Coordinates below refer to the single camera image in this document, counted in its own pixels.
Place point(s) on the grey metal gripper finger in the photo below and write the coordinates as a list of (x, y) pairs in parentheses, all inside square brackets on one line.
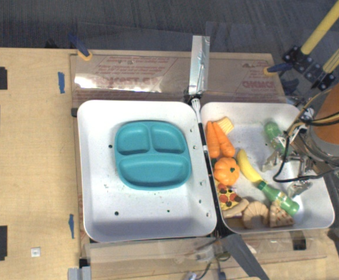
[(270, 162), (297, 189)]

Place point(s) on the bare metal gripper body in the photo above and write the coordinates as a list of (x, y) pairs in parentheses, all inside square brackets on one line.
[(303, 162)]

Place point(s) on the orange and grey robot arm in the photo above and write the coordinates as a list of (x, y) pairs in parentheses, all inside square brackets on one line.
[(332, 112)]

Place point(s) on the yellow banana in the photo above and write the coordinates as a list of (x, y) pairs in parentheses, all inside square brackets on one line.
[(246, 165)]

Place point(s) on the white plastic tray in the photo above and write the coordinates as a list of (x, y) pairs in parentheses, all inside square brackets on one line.
[(99, 203), (312, 209)]

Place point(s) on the brown pie slice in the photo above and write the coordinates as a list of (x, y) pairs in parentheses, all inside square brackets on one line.
[(280, 218)]

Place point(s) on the orange pumpkin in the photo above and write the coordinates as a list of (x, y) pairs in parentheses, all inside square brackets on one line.
[(226, 171)]

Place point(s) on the orange carrot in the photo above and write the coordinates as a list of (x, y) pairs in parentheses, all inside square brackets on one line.
[(226, 144), (212, 144)]

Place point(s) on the beige croissant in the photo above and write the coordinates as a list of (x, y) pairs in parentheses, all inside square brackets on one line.
[(255, 214)]

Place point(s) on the yellow pizza slice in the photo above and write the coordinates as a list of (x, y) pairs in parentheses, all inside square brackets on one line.
[(229, 198)]

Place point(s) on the pale yellow ribbed toy food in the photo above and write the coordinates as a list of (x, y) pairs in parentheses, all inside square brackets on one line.
[(227, 124)]

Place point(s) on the brown cardboard board red print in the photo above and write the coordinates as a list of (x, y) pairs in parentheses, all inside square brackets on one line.
[(230, 74)]

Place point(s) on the teal divided plate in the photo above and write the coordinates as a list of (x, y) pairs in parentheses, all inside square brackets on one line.
[(153, 171)]

